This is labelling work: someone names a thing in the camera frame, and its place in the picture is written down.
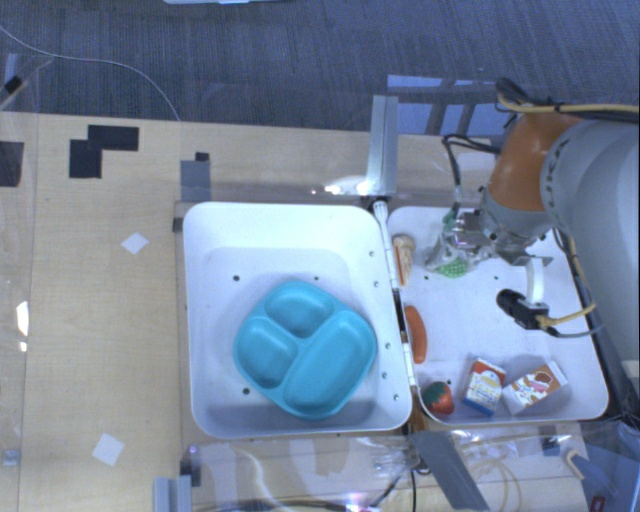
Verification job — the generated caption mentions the toy hot dog in bun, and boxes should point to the toy hot dog in bun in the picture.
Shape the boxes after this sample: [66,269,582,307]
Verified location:
[391,233,417,288]

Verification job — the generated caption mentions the green toy grapes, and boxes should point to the green toy grapes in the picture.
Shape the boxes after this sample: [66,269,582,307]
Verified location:
[432,257,469,281]

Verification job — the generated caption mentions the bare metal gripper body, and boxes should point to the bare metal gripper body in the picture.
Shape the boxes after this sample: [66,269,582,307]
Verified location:
[443,209,502,262]

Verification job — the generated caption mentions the white plastic tray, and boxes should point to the white plastic tray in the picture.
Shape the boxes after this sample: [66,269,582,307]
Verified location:
[181,200,414,442]
[387,205,611,427]

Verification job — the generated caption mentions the black cylinder on white bracket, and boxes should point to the black cylinder on white bracket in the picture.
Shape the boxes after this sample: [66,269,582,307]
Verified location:
[495,253,554,332]

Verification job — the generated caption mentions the blue divided plate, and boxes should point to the blue divided plate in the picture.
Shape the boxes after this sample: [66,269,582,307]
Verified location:
[232,280,379,421]

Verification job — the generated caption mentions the red toy strawberry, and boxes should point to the red toy strawberry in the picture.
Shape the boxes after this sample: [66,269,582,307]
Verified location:
[421,380,456,417]

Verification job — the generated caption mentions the thin black and white rod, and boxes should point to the thin black and white rod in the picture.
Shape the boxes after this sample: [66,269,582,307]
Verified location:
[372,199,417,387]

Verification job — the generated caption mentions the orange white and blue carton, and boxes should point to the orange white and blue carton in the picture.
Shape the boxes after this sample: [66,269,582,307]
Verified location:
[461,356,508,418]

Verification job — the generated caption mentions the orange toy sausage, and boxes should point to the orange toy sausage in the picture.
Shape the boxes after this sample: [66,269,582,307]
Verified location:
[403,305,429,365]

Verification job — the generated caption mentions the brown and white carton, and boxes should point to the brown and white carton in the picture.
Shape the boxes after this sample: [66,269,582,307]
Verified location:
[500,360,570,417]

